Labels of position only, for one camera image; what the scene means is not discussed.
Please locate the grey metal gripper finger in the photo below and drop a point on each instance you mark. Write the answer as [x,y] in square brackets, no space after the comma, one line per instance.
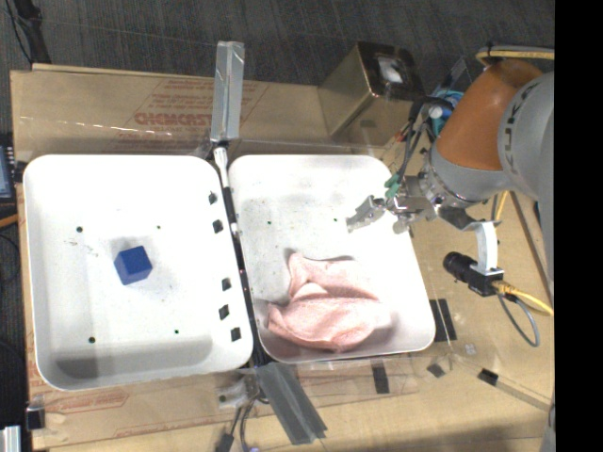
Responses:
[404,225]
[368,212]

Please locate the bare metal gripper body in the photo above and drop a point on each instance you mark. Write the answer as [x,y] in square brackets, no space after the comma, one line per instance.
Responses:
[417,200]

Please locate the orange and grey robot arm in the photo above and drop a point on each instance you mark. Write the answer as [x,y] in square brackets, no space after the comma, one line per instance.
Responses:
[480,125]

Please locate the white plastic tray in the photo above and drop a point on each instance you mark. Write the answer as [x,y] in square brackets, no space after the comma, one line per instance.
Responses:
[292,191]
[141,327]

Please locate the pink cloth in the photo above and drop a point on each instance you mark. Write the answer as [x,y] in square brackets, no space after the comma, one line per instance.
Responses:
[325,309]

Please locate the brown box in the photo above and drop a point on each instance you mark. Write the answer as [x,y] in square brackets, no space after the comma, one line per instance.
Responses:
[358,97]

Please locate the blue cube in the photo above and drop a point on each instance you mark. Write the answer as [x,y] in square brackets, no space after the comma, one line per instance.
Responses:
[133,265]

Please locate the brown cardboard board red print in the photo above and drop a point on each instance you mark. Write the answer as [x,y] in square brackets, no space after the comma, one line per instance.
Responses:
[141,111]

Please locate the black cylinder on white bracket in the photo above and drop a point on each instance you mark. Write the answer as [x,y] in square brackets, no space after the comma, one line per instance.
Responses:
[471,271]

